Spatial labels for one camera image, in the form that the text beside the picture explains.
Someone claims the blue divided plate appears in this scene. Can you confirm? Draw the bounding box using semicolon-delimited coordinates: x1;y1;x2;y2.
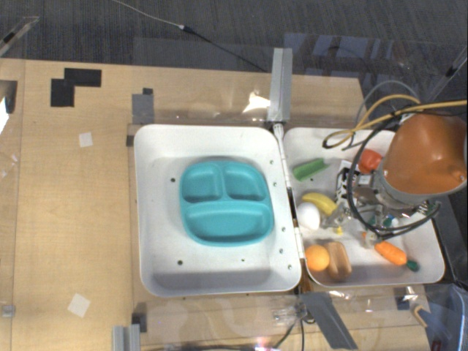
178;160;275;248

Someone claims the yellow banana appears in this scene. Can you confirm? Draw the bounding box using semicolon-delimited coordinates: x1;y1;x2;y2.
301;192;339;217

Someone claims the brown bread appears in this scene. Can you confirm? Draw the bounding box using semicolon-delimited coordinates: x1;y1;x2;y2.
324;241;353;282

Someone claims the orange fruit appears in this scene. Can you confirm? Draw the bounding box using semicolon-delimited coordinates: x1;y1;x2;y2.
304;244;331;273

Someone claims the white plastic tray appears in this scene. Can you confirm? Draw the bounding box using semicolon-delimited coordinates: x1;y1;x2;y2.
283;127;447;290
133;124;303;298

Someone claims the thin black and white rod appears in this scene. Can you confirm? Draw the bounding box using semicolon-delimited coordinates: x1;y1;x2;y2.
273;122;306;261

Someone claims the orange carrot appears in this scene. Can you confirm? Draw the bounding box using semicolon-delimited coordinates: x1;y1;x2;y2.
374;240;420;273

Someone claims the red pepper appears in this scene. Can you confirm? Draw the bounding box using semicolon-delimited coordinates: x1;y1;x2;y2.
358;148;383;175

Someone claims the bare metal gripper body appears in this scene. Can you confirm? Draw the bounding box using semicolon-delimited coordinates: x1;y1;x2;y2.
351;173;388;211

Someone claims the white egg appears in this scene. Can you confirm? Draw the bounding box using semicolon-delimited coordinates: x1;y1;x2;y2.
296;202;322;231

